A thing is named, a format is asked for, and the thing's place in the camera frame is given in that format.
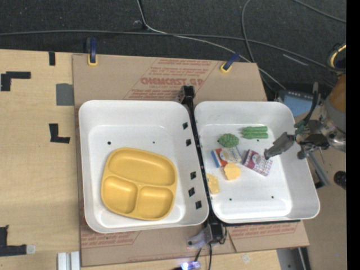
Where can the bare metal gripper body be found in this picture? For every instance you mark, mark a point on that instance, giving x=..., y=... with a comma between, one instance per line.
x=317, y=140

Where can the brown cardboard board red print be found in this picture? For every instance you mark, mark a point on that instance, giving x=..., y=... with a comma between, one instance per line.
x=112, y=80

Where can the yellow divided plate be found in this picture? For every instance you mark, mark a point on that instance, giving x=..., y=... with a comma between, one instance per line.
x=140, y=167

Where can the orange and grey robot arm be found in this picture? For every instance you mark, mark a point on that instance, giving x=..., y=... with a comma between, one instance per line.
x=339, y=97

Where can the white orange blue carton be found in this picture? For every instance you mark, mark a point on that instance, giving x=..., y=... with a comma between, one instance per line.
x=226, y=156

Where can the yellow biscuit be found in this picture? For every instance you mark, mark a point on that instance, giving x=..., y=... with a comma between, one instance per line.
x=232, y=171

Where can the thin black rod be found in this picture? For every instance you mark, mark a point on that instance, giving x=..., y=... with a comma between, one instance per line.
x=200, y=156

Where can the purple and white carton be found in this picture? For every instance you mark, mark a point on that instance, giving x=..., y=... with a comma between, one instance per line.
x=257, y=162

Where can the white plastic tray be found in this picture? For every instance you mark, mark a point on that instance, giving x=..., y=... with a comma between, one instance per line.
x=135, y=122
x=253, y=201

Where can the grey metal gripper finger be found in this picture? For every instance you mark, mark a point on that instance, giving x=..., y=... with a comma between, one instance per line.
x=284, y=138
x=277, y=150

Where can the black cylinder on white bracket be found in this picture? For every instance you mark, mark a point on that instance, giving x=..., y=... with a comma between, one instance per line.
x=340, y=179

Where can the yellow cheese wedge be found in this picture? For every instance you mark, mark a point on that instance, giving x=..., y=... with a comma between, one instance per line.
x=213, y=184

